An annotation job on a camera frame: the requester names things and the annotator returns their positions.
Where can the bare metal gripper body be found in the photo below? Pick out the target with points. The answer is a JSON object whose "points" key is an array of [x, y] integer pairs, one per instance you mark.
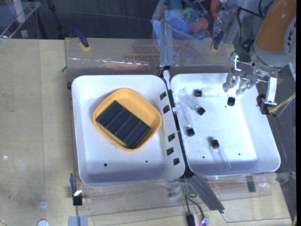
{"points": [[257, 73]]}

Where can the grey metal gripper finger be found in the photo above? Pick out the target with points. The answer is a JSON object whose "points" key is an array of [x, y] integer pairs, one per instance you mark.
{"points": [[228, 83], [243, 87]]}

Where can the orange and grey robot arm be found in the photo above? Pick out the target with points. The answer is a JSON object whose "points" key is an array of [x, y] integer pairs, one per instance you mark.
{"points": [[274, 27]]}

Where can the clear plastic bottle black cap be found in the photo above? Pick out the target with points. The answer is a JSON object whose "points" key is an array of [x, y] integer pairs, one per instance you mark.
{"points": [[187, 119], [209, 92], [219, 156], [231, 101], [189, 100]]}

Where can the white plastic tray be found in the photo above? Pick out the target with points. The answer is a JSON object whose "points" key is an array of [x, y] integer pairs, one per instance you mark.
{"points": [[235, 131], [131, 163]]}

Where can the clear plastic storage bin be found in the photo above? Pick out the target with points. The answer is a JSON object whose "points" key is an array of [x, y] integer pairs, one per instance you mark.
{"points": [[195, 10]]}

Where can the yellow square plate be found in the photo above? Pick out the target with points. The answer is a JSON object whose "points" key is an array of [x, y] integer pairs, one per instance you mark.
{"points": [[143, 105]]}

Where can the black ribbed block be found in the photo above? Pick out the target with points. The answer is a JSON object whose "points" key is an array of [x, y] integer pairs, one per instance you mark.
{"points": [[123, 124]]}

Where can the brown cardboard board red print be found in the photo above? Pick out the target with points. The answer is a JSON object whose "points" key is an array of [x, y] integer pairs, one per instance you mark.
{"points": [[113, 55]]}

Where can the black cylinder on white bracket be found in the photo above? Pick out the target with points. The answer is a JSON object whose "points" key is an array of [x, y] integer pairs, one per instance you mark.
{"points": [[271, 91]]}

